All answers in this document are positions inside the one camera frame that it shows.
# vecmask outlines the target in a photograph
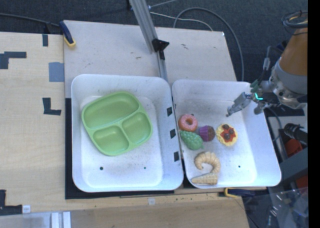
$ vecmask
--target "toy pizza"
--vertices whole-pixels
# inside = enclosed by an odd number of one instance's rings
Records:
[[[226,123],[218,126],[215,135],[225,146],[233,146],[238,140],[238,133],[235,128]]]

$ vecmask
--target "gray cable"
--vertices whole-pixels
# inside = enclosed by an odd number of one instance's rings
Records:
[[[239,53],[240,53],[240,58],[241,58],[241,70],[242,70],[242,75],[241,75],[241,81],[244,81],[245,79],[245,65],[244,65],[244,58],[243,58],[243,55],[242,55],[242,51],[241,51],[241,48],[240,48],[240,44],[239,44],[239,41],[238,41],[238,38],[234,32],[234,30],[232,30],[232,28],[230,27],[230,25],[221,17],[219,16],[218,14],[216,14],[215,12],[209,10],[209,9],[206,9],[206,8],[203,8],[203,7],[190,7],[190,8],[187,8],[183,11],[181,11],[175,18],[174,20],[174,23],[173,23],[173,28],[176,28],[176,24],[177,24],[177,21],[178,19],[180,18],[180,16],[182,14],[184,14],[185,12],[188,12],[188,11],[192,11],[192,10],[201,10],[201,11],[205,11],[205,12],[208,12],[214,16],[216,16],[217,18],[219,18],[222,22],[225,23],[225,25],[229,28],[229,30],[232,32],[233,34],[233,37],[236,41],[236,44],[237,44],[237,47],[239,49]]]

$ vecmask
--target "toy donut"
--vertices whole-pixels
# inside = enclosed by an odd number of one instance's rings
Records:
[[[198,127],[198,121],[192,114],[184,114],[179,118],[178,126],[181,130],[194,132]]]

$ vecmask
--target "red object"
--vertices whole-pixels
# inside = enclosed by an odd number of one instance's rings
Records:
[[[284,148],[289,158],[303,150],[301,143],[296,139],[290,139],[285,143]],[[308,187],[308,175],[300,177],[295,182],[299,189]]]

